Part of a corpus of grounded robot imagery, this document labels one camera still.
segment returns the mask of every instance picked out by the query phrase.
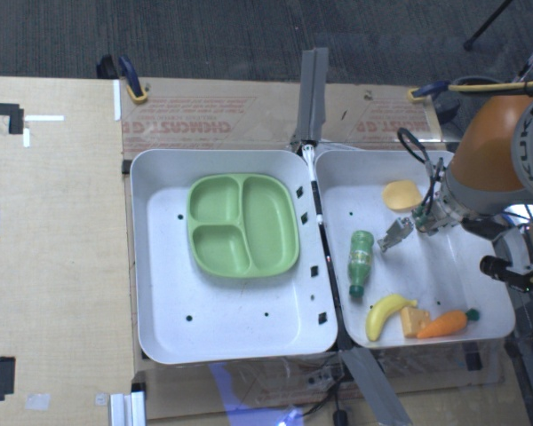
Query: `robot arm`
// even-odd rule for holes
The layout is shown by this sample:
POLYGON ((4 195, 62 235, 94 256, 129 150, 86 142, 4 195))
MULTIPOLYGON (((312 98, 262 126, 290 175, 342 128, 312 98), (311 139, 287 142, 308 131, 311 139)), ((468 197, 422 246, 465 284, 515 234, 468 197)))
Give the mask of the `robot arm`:
POLYGON ((484 273, 519 290, 529 289, 533 225, 515 225, 501 213, 512 205, 533 205, 533 98, 490 98, 470 123, 446 169, 442 162, 438 164, 425 162, 431 187, 440 183, 440 188, 425 198, 426 204, 412 210, 412 222, 407 217, 395 220, 386 237, 378 241, 381 250, 406 238, 413 222, 428 235, 461 224, 494 245, 498 257, 482 260, 484 273))

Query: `carrot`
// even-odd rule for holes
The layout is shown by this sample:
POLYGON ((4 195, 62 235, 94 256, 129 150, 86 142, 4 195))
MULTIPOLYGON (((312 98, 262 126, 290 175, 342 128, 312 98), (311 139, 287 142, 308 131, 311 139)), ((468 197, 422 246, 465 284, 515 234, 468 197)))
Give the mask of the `carrot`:
POLYGON ((453 310, 444 312, 417 333, 417 338, 446 336, 464 329, 468 320, 477 320, 480 314, 475 309, 467 312, 453 310))

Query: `green divided plate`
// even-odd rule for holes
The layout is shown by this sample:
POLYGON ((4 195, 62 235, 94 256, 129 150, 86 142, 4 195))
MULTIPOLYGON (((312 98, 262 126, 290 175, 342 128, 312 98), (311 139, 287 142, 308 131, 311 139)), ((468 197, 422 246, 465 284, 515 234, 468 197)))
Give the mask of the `green divided plate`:
POLYGON ((189 243, 199 266, 228 278, 288 271, 298 259, 292 199, 277 179, 257 174, 200 178, 187 197, 189 243))

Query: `yellow banana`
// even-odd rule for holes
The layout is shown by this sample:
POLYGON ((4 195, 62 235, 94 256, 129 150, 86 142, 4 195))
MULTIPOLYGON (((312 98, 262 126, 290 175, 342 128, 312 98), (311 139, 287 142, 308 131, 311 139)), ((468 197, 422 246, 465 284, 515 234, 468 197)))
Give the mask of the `yellow banana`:
POLYGON ((370 309, 365 320, 365 334, 370 341, 377 341, 385 322, 405 306, 417 307, 417 300, 409 300, 399 294, 384 296, 370 309))

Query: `yellow round object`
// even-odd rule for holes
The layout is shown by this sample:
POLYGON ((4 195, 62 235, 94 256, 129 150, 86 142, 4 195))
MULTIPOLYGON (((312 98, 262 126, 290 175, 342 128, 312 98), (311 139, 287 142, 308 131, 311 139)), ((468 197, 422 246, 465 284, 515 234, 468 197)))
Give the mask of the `yellow round object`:
POLYGON ((393 211, 407 211, 414 209, 422 200, 423 196, 411 180, 397 180, 385 186, 383 202, 393 211))

